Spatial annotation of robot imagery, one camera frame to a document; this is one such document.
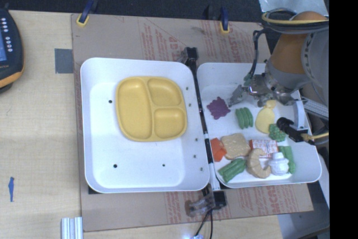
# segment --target yellow divided plate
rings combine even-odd
[[[187,127],[182,92],[164,77],[129,77],[119,82],[116,112],[124,135],[139,142],[174,139]]]

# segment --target wooden table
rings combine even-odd
[[[10,11],[25,72],[0,94],[0,238],[60,238],[81,216],[74,78],[56,73],[55,49],[71,49],[70,13]],[[13,202],[8,184],[14,178]],[[85,232],[83,238],[191,238],[199,223]],[[210,221],[201,230],[210,234]],[[214,221],[213,238],[282,238],[277,216]]]

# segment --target black device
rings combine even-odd
[[[23,74],[25,55],[20,33],[9,11],[0,8],[0,93]]]

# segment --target cardboard sheet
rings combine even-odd
[[[79,69],[92,57],[176,61],[185,47],[197,47],[198,64],[205,62],[251,63],[252,33],[260,25],[230,22],[230,33],[220,30],[219,21],[90,15],[85,27],[71,18],[81,206],[85,232],[199,222],[189,217],[187,201],[202,198],[202,192],[99,194],[84,177],[81,83]],[[265,37],[259,39],[259,62],[270,56]],[[225,189],[227,206],[213,213],[214,220],[313,210],[306,184]]]

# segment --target blue mark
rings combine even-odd
[[[13,202],[13,181],[14,178],[11,176],[10,177],[10,182],[9,182],[9,191],[10,191],[10,202]]]

